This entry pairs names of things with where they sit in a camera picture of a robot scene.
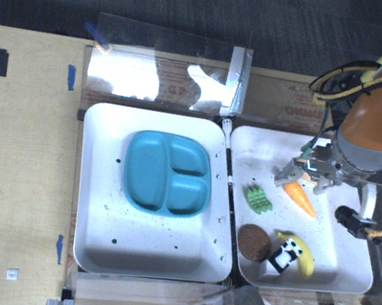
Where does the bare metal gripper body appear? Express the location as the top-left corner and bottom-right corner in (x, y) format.
(300, 140), (372, 192)

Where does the orange carrot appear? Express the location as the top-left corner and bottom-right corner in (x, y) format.
(279, 179), (322, 219)

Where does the green toy vegetable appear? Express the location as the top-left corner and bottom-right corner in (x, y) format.
(242, 183), (277, 216)

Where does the yellow banana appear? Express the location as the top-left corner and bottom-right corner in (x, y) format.
(271, 230), (319, 282)

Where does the brown round biscuit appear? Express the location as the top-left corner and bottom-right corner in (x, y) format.
(234, 222), (275, 264)

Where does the white plastic tray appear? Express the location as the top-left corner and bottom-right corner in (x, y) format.
(62, 99), (254, 292)
(210, 123), (382, 303)

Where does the black and white carton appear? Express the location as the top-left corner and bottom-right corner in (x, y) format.
(265, 235), (306, 277)

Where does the blue divided plate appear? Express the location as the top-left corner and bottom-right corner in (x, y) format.
(117, 126), (219, 223)

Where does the black cylinder on white bracket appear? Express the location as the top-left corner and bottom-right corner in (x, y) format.
(331, 178), (382, 241)

